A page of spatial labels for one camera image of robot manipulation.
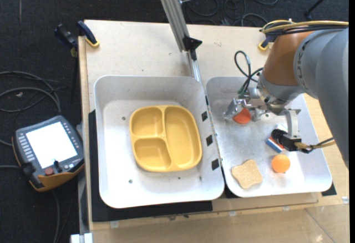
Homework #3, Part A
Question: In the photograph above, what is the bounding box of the white plastic tray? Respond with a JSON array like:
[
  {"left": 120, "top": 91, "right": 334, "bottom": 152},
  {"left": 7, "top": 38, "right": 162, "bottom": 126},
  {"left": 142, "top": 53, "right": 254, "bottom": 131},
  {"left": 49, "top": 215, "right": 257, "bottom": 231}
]
[
  {"left": 93, "top": 74, "right": 225, "bottom": 209},
  {"left": 205, "top": 76, "right": 333, "bottom": 199}
]

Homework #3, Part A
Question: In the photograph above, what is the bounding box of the pale wood board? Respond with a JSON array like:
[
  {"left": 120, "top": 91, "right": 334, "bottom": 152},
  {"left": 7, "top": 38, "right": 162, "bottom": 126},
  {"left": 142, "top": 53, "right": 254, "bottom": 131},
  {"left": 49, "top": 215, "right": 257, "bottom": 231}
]
[{"left": 78, "top": 19, "right": 349, "bottom": 233}]

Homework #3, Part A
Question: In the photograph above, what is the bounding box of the yellow divided plate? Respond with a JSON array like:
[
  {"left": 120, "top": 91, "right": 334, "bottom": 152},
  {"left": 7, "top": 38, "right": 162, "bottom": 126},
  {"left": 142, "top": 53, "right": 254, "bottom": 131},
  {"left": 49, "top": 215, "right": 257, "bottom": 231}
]
[{"left": 129, "top": 105, "right": 203, "bottom": 173}]

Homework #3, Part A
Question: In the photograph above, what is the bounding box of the red-orange round toy food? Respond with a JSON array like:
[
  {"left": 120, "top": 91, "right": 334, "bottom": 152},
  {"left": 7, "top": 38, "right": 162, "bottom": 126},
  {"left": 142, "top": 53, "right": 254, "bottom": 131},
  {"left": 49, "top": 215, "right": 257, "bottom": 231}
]
[{"left": 232, "top": 108, "right": 252, "bottom": 125}]

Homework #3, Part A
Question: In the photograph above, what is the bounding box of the white blue red carton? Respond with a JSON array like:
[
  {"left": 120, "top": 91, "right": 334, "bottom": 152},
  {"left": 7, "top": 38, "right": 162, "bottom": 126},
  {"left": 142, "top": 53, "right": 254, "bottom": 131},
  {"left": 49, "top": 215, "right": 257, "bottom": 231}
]
[{"left": 265, "top": 123, "right": 290, "bottom": 154}]

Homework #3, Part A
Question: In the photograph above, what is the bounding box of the black cylinder on white bracket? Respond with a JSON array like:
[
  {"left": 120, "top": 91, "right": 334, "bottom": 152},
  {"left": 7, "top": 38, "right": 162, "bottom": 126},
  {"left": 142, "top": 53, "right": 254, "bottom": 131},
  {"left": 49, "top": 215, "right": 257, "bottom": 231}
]
[{"left": 271, "top": 109, "right": 302, "bottom": 152}]

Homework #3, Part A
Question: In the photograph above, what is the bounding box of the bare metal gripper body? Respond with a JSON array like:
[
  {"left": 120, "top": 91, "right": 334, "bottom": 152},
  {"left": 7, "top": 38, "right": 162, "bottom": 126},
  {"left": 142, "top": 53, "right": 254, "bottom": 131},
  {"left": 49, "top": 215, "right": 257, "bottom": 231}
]
[{"left": 243, "top": 87, "right": 292, "bottom": 116}]

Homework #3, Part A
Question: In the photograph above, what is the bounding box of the orange ball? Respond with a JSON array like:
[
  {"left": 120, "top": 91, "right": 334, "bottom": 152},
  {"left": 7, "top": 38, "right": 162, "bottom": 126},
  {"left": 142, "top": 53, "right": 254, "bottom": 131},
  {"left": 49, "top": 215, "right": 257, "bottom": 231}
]
[{"left": 271, "top": 154, "right": 291, "bottom": 174}]

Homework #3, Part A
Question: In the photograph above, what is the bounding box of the tan toast slice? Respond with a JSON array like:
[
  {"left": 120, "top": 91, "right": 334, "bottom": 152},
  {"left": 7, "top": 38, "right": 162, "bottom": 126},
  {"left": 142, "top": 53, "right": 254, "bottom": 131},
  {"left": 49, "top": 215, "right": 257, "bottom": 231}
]
[{"left": 231, "top": 159, "right": 263, "bottom": 190}]

